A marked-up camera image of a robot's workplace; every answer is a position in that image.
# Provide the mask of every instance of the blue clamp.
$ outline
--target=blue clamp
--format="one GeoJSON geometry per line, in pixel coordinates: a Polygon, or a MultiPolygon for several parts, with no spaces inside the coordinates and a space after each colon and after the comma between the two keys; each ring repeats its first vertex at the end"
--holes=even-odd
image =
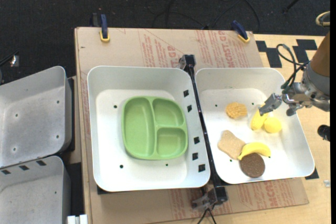
{"type": "Polygon", "coordinates": [[[101,31],[99,32],[100,39],[103,42],[109,42],[110,35],[109,35],[109,30],[107,28],[107,20],[106,20],[105,14],[101,14],[100,19],[101,19],[101,31]]]}
{"type": "Polygon", "coordinates": [[[240,38],[243,42],[248,43],[250,41],[250,38],[247,36],[244,27],[239,22],[234,20],[231,23],[231,27],[234,31],[238,33],[238,38],[240,38]]]}

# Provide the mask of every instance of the black carpet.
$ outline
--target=black carpet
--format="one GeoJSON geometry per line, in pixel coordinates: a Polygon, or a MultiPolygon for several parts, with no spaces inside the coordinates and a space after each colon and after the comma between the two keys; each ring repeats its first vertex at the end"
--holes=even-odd
{"type": "Polygon", "coordinates": [[[19,51],[19,66],[1,67],[8,83],[53,66],[76,74],[74,29],[92,13],[109,27],[230,30],[237,20],[255,34],[324,36],[315,24],[330,0],[0,0],[0,60],[19,51]]]}

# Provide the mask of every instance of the white tray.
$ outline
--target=white tray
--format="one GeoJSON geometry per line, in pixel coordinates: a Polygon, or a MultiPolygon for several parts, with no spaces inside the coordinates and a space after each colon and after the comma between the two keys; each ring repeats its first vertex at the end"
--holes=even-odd
{"type": "Polygon", "coordinates": [[[0,170],[0,223],[65,224],[70,178],[51,156],[0,170]]]}
{"type": "Polygon", "coordinates": [[[0,86],[0,168],[65,150],[72,135],[71,98],[60,66],[0,86]]]}
{"type": "Polygon", "coordinates": [[[208,131],[211,151],[219,177],[230,184],[273,179],[304,177],[314,171],[314,160],[297,115],[286,116],[288,106],[282,104],[271,112],[282,122],[282,131],[269,134],[252,131],[250,121],[255,112],[272,94],[280,94],[283,76],[272,68],[206,68],[195,75],[199,101],[208,131]],[[225,108],[229,103],[246,105],[248,116],[231,119],[225,108]],[[217,147],[222,131],[230,130],[236,137],[249,142],[263,142],[271,149],[271,158],[263,157],[266,165],[259,178],[247,177],[237,160],[231,160],[217,147]]]}
{"type": "Polygon", "coordinates": [[[208,182],[203,130],[192,81],[186,72],[178,68],[99,66],[88,74],[88,93],[93,175],[100,188],[109,192],[196,188],[208,182]],[[188,130],[184,155],[149,161],[126,152],[121,133],[122,105],[128,98],[140,95],[169,98],[182,107],[188,130]]]}

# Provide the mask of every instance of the green plate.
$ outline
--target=green plate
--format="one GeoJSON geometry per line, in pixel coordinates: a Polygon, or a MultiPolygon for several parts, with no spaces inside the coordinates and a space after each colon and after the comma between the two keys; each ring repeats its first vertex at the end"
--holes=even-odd
{"type": "Polygon", "coordinates": [[[185,115],[171,99],[147,96],[127,99],[121,124],[125,148],[135,158],[177,158],[188,147],[185,115]]]}

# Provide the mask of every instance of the yellow lemon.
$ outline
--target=yellow lemon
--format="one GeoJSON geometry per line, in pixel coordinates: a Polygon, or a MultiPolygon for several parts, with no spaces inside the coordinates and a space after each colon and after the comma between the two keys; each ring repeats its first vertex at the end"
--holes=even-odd
{"type": "Polygon", "coordinates": [[[276,117],[269,117],[264,122],[264,128],[268,133],[277,133],[281,131],[282,125],[276,117]]]}

